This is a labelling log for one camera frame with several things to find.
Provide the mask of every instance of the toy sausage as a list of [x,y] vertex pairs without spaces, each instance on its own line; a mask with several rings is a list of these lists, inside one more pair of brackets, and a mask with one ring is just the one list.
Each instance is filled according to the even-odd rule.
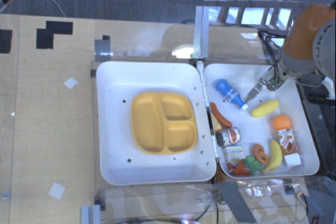
[[212,114],[215,116],[215,118],[217,119],[217,121],[222,126],[224,126],[225,128],[231,128],[232,127],[232,123],[221,115],[221,113],[218,111],[217,106],[216,106],[215,103],[210,103],[210,108],[211,108]]

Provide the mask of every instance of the blue bottle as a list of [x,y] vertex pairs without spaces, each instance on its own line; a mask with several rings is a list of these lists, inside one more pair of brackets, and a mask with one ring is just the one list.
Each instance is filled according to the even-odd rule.
[[217,83],[216,90],[219,91],[223,96],[224,99],[230,103],[236,104],[240,107],[241,110],[246,110],[248,105],[245,104],[238,92],[233,89],[226,80],[222,79]]

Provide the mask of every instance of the toy orange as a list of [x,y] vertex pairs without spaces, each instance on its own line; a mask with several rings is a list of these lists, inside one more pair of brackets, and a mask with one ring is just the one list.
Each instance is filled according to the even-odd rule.
[[290,124],[290,119],[285,115],[278,115],[273,120],[273,127],[277,131],[290,128]]

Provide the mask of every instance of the yellow corn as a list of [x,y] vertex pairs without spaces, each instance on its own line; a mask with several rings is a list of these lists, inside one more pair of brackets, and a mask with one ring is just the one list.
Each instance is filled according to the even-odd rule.
[[251,116],[258,118],[264,116],[279,106],[279,101],[277,99],[269,100],[256,108],[254,108],[251,112]]

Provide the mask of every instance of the small package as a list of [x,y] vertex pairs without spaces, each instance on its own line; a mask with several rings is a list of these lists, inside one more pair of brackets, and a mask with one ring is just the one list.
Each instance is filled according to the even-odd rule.
[[301,159],[295,143],[293,130],[291,128],[279,130],[278,137],[287,166],[300,165]]
[[243,148],[240,145],[226,146],[223,148],[224,156],[229,171],[233,170],[239,161],[244,158]]

